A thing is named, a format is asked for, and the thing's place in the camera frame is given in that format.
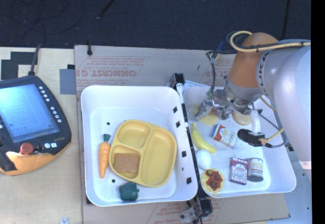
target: banana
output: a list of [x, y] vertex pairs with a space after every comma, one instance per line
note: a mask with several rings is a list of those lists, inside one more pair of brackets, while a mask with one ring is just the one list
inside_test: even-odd
[[217, 149], [214, 146], [210, 145], [202, 138], [199, 130], [197, 129], [196, 123], [193, 123], [191, 136], [192, 136], [194, 145], [198, 149], [205, 149], [205, 150], [209, 151], [210, 153], [215, 153], [217, 151]]

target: screen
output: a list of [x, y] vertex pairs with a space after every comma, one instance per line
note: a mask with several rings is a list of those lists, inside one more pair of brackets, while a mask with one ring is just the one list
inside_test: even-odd
[[0, 115], [14, 143], [59, 132], [34, 84], [0, 88]]

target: white egg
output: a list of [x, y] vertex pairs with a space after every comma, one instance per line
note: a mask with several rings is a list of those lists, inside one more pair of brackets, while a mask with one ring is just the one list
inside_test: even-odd
[[212, 156], [209, 151], [201, 149], [196, 151], [198, 166], [203, 170], [209, 170], [212, 164]]

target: yellow lunch tray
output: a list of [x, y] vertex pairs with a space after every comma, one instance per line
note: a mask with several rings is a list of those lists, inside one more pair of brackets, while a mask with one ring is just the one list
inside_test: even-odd
[[[168, 130], [140, 120], [127, 120], [114, 136], [109, 164], [112, 171], [128, 181], [148, 187], [165, 184], [173, 171], [177, 142]], [[139, 162], [136, 171], [118, 172], [114, 168], [116, 154], [136, 154]]]

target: carrot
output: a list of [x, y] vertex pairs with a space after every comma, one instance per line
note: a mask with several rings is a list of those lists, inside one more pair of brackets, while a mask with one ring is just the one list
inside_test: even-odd
[[111, 145], [108, 143], [110, 135], [104, 134], [104, 141], [100, 143], [98, 151], [98, 161], [99, 161], [99, 170], [100, 177], [103, 178], [108, 166], [108, 158], [111, 150]]

